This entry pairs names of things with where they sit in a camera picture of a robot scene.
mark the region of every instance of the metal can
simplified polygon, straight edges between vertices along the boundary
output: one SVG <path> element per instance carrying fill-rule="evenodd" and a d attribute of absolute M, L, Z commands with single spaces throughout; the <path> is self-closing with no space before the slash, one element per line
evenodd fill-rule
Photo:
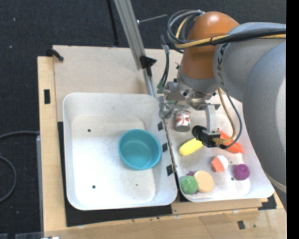
<path fill-rule="evenodd" d="M 179 132 L 190 131 L 190 112 L 178 111 L 175 114 L 175 129 Z"/>

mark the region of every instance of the orange toy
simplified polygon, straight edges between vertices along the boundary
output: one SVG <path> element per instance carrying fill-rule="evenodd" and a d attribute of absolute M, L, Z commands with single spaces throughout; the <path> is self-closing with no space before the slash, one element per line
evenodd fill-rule
<path fill-rule="evenodd" d="M 214 169 L 215 172 L 225 171 L 228 165 L 228 159 L 223 155 L 218 155 L 214 157 L 214 159 L 211 161 L 211 167 Z"/>

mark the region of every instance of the blue bowl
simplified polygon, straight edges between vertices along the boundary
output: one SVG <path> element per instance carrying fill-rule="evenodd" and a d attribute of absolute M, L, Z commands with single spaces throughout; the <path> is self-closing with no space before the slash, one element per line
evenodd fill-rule
<path fill-rule="evenodd" d="M 157 165 L 161 147 L 154 135 L 142 129 L 131 129 L 119 140 L 119 154 L 123 163 L 133 170 L 145 170 Z"/>

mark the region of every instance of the black carpet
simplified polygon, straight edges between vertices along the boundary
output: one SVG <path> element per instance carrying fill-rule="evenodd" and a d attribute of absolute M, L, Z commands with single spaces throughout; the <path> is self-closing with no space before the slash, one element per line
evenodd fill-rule
<path fill-rule="evenodd" d="M 287 0 L 131 0 L 137 19 L 180 9 L 217 10 L 239 23 L 286 23 Z M 114 8 L 120 47 L 127 47 Z M 145 48 L 161 48 L 167 17 L 140 24 Z M 37 56 L 52 45 L 113 46 L 107 0 L 0 0 L 0 135 L 39 130 Z M 0 234 L 40 230 L 36 142 L 33 135 L 0 140 L 0 155 L 15 166 L 13 194 L 0 203 Z M 0 162 L 0 197 L 10 188 L 13 174 Z"/>

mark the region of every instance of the wooden table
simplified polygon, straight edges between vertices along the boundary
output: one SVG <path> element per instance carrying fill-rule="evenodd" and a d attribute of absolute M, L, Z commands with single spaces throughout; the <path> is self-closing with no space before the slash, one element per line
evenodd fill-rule
<path fill-rule="evenodd" d="M 145 93 L 146 88 L 142 83 L 143 74 L 135 68 L 127 48 L 58 45 L 53 48 L 65 58 L 63 62 L 55 57 L 37 58 L 42 230 L 46 237 L 132 239 L 188 238 L 190 235 L 190 238 L 208 239 L 224 238 L 222 236 L 226 235 L 225 238 L 287 238 L 287 214 L 276 193 L 277 208 L 270 210 L 258 210 L 267 199 L 207 203 L 177 199 L 172 203 L 171 215 L 67 227 L 57 128 L 57 122 L 62 119 L 63 98 L 70 92 Z M 156 72 L 164 68 L 164 53 L 151 49 L 147 49 L 146 53 L 157 59 L 152 68 L 156 86 L 161 77 L 161 73 Z M 171 52 L 171 66 L 173 61 L 177 63 L 180 59 L 181 54 Z M 175 71 L 170 72 L 170 77 L 174 77 Z M 118 87 L 118 82 L 123 79 L 130 82 Z"/>

